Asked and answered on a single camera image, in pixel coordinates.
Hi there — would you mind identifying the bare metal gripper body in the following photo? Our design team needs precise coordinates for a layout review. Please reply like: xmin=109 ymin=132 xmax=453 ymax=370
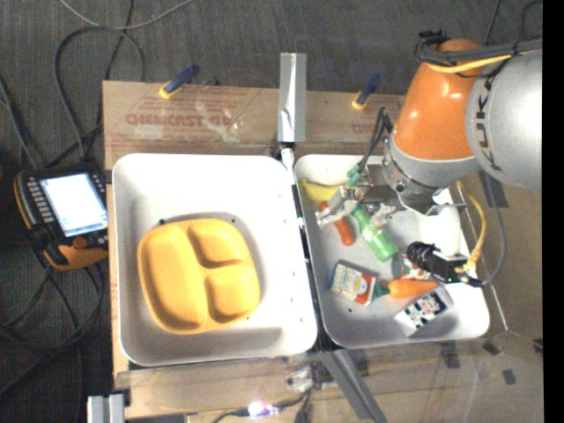
xmin=352 ymin=164 xmax=443 ymax=214

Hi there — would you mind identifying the red sausage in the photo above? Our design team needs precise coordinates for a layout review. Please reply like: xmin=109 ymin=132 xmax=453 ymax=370
xmin=317 ymin=201 xmax=356 ymax=248

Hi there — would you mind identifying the green bottle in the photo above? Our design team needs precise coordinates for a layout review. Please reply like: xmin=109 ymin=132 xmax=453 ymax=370
xmin=351 ymin=204 xmax=399 ymax=263

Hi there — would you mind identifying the yellow banana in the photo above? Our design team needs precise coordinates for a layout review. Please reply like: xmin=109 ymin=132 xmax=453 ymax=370
xmin=300 ymin=177 xmax=344 ymax=203

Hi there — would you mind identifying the red and white packet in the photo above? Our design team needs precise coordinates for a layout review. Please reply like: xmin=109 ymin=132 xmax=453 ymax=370
xmin=397 ymin=253 xmax=435 ymax=282

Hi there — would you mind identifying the white orange and red carton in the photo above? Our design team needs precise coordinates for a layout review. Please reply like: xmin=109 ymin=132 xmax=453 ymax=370
xmin=329 ymin=259 xmax=380 ymax=307

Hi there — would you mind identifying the orange carrot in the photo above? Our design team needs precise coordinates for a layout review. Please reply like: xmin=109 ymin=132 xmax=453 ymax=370
xmin=373 ymin=278 xmax=439 ymax=301

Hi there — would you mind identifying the black and white carton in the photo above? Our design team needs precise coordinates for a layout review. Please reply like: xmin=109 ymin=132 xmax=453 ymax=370
xmin=392 ymin=286 xmax=456 ymax=339

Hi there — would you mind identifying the white plastic tray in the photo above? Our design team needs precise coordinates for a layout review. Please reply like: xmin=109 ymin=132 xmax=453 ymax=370
xmin=293 ymin=153 xmax=492 ymax=351
xmin=111 ymin=152 xmax=320 ymax=368

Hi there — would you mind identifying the yellow divided plate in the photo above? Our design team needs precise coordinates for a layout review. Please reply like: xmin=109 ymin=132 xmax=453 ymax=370
xmin=136 ymin=217 xmax=263 ymax=336

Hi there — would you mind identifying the brown cardboard board red print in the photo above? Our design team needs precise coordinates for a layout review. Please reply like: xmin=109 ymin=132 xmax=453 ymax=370
xmin=101 ymin=79 xmax=503 ymax=382

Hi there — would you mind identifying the black cylinder on white bracket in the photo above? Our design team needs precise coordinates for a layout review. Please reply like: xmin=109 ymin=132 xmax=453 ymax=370
xmin=405 ymin=191 xmax=470 ymax=285

